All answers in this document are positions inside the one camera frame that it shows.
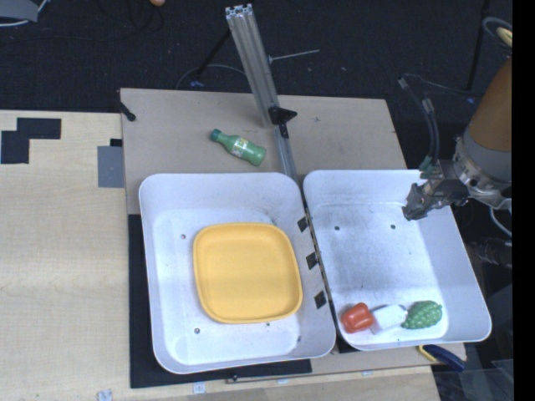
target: aluminum rail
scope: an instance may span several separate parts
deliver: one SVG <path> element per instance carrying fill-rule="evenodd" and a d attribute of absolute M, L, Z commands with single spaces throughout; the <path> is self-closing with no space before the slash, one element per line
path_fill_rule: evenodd
<path fill-rule="evenodd" d="M 257 20 L 252 11 L 252 5 L 247 4 L 227 8 L 226 14 L 232 38 L 242 60 L 252 94 L 257 101 L 262 121 L 264 126 L 269 126 L 272 124 L 269 109 L 279 106 L 278 96 L 273 83 L 271 69 L 269 68 L 268 57 L 258 32 Z M 278 126 L 274 127 L 273 135 L 283 173 L 298 182 L 289 139 L 282 136 Z"/>

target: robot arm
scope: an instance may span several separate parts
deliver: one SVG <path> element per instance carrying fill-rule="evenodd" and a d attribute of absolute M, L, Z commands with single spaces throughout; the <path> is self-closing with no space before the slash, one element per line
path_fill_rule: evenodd
<path fill-rule="evenodd" d="M 443 206 L 465 205 L 469 198 L 512 212 L 512 200 L 502 195 L 512 183 L 512 57 L 457 139 L 453 160 L 438 160 L 420 177 L 426 182 L 411 186 L 403 207 L 407 220 L 419 220 Z"/>

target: yellow plate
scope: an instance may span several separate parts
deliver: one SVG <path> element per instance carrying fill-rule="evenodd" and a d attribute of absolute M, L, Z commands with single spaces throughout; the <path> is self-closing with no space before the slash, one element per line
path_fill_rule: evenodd
<path fill-rule="evenodd" d="M 218 322 L 282 319 L 303 301 L 292 243 L 274 225 L 205 227 L 193 242 L 193 265 L 202 307 Z"/>

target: white object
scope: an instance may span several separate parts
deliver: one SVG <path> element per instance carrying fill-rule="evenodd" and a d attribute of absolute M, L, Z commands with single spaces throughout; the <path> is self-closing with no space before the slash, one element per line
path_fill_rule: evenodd
<path fill-rule="evenodd" d="M 432 343 L 479 342 L 492 323 L 449 207 L 408 221 L 401 210 L 418 170 L 317 170 L 303 191 L 312 217 L 336 316 L 364 302 L 434 300 L 443 306 L 433 327 L 369 329 L 341 336 L 359 350 Z"/>
<path fill-rule="evenodd" d="M 193 384 L 193 393 L 206 393 L 206 385 L 204 382 L 195 382 Z"/>
<path fill-rule="evenodd" d="M 97 393 L 97 401 L 113 401 L 113 397 L 111 395 L 111 389 L 99 391 Z"/>
<path fill-rule="evenodd" d="M 160 365 L 187 374 L 256 363 L 315 358 L 331 351 L 336 329 L 298 185 L 279 173 L 159 174 L 139 191 L 149 284 L 153 348 Z M 271 223 L 293 245 L 303 302 L 273 322 L 223 324 L 211 320 L 197 296 L 192 246 L 204 227 L 229 222 Z"/>
<path fill-rule="evenodd" d="M 379 334 L 405 322 L 407 308 L 400 304 L 391 304 L 375 309 L 371 314 L 374 316 L 374 323 L 370 330 L 373 334 Z"/>

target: black cable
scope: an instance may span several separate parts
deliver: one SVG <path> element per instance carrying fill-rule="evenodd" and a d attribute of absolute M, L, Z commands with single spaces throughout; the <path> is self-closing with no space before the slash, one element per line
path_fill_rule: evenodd
<path fill-rule="evenodd" d="M 20 38 L 20 39 L 15 39 L 15 40 L 11 40 L 11 41 L 7 41 L 6 40 L 4 42 L 0 42 L 0 47 L 2 47 L 4 45 L 15 44 L 15 43 L 23 43 L 23 42 L 33 41 L 33 40 L 50 40 L 50 39 L 79 40 L 79 41 L 96 42 L 96 43 L 113 43 L 113 42 L 122 42 L 122 41 L 125 41 L 125 40 L 129 40 L 129 39 L 131 39 L 133 37 L 136 37 L 136 36 L 139 36 L 141 34 L 156 33 L 158 31 L 160 31 L 161 29 L 163 29 L 164 24 L 165 24 L 165 19 L 163 17 L 163 14 L 161 13 L 159 8 L 157 8 L 156 6 L 153 6 L 152 4 L 150 4 L 149 0 L 125 0 L 125 1 L 126 1 L 126 5 L 127 5 L 129 20 L 130 20 L 130 22 L 132 23 L 132 25 L 134 26 L 134 29 L 135 29 L 134 33 L 129 34 L 127 36 L 124 36 L 124 37 L 121 37 L 121 38 L 85 38 L 85 37 L 66 36 L 66 35 L 58 35 L 58 34 L 56 34 L 56 35 L 50 35 L 50 36 L 34 36 L 34 37 L 31 37 L 31 38 Z M 99 8 L 99 10 L 106 17 L 112 19 L 113 21 L 115 21 L 116 23 L 119 23 L 120 25 L 123 25 L 123 23 L 121 22 L 120 19 L 118 19 L 116 17 L 113 17 L 112 15 L 110 15 L 108 13 L 108 11 L 106 11 L 106 9 L 101 4 L 101 0 L 86 0 L 83 3 L 96 3 L 96 5 Z M 133 12 L 137 9 L 137 14 L 141 14 L 141 11 L 143 11 L 144 8 L 149 8 L 150 15 L 149 15 L 148 19 L 146 19 L 141 25 L 139 25 L 133 18 Z M 152 23 L 152 21 L 154 20 L 155 14 L 159 18 L 159 23 L 158 23 L 157 27 L 156 28 L 152 28 L 152 29 L 147 29 L 150 26 L 150 24 Z"/>
<path fill-rule="evenodd" d="M 306 9 L 306 10 L 323 10 L 325 8 L 327 8 L 328 6 L 331 6 L 335 3 L 338 3 L 338 2 L 341 2 L 342 0 L 333 0 L 332 2 L 329 2 L 327 4 L 324 4 L 323 6 L 314 6 L 314 7 L 307 7 L 307 6 L 304 6 L 303 4 L 301 3 L 297 3 L 295 2 L 294 0 L 286 0 L 287 2 L 291 3 L 291 4 L 295 4 L 296 6 L 298 6 L 299 8 L 301 9 Z"/>
<path fill-rule="evenodd" d="M 402 78 L 412 77 L 412 78 L 420 80 L 423 84 L 429 84 L 430 86 L 441 89 L 441 92 L 438 92 L 436 90 L 431 90 L 431 89 L 422 89 L 422 92 L 424 94 L 459 94 L 459 95 L 468 95 L 470 97 L 474 97 L 474 93 L 472 93 L 469 90 L 452 88 L 450 86 L 444 86 L 443 84 L 431 82 L 430 80 L 424 79 L 419 74 L 403 73 L 401 77 Z"/>
<path fill-rule="evenodd" d="M 236 69 L 234 67 L 231 67 L 229 65 L 223 65 L 223 64 L 219 64 L 219 63 L 211 63 L 211 64 L 208 64 L 205 69 L 208 69 L 208 68 L 217 68 L 217 69 L 230 69 L 232 71 L 236 71 L 237 73 L 240 73 L 240 74 L 243 74 L 244 76 L 247 77 L 247 75 L 241 71 L 240 69 Z M 181 88 L 181 85 L 182 85 L 182 82 L 184 81 L 184 79 L 191 75 L 192 73 L 195 73 L 199 68 L 195 68 L 195 69 L 191 69 L 190 71 L 187 71 L 185 74 L 182 75 L 182 77 L 180 77 L 178 79 L 178 82 L 176 82 L 176 85 L 175 85 L 175 89 L 180 89 Z M 197 79 L 194 79 L 198 85 L 195 86 L 195 87 L 205 87 L 204 85 L 201 85 L 199 84 L 198 80 Z"/>
<path fill-rule="evenodd" d="M 488 8 L 490 4 L 491 4 L 491 0 L 483 0 L 483 5 L 481 7 L 481 21 L 483 21 L 483 19 L 487 17 Z M 480 24 L 479 28 L 477 29 L 476 47 L 474 49 L 474 56 L 471 61 L 470 75 L 468 76 L 468 82 L 466 83 L 465 90 L 471 90 L 474 84 L 474 78 L 476 77 L 477 63 L 479 62 L 479 53 L 481 52 L 481 47 L 482 47 L 482 39 L 483 39 L 483 28 L 482 28 L 482 25 Z"/>
<path fill-rule="evenodd" d="M 246 0 L 245 4 L 247 3 L 254 3 L 255 0 Z M 231 37 L 231 29 L 227 26 L 227 30 L 225 33 L 221 36 L 221 38 L 217 41 L 216 46 L 214 46 L 214 49 L 211 50 L 211 52 L 208 54 L 208 56 L 205 58 L 205 60 L 199 65 L 199 68 L 193 73 L 192 78 L 194 80 L 198 80 L 201 77 L 202 72 L 208 67 L 210 62 L 214 59 L 214 57 L 217 55 L 219 50 L 222 48 L 222 46 L 225 44 L 225 42 L 228 40 L 228 38 Z"/>
<path fill-rule="evenodd" d="M 438 128 L 436 126 L 436 122 L 433 120 L 434 118 L 432 119 L 429 116 L 421 100 L 416 96 L 414 91 L 410 88 L 409 84 L 406 82 L 403 76 L 398 78 L 398 83 L 400 84 L 401 88 L 409 95 L 409 97 L 415 102 L 416 107 L 418 107 L 418 109 L 424 115 L 425 125 L 427 126 L 427 131 L 429 133 L 429 151 L 427 152 L 427 156 L 431 161 L 436 160 L 436 157 L 438 155 L 438 152 L 437 152 L 438 150 L 437 149 Z"/>

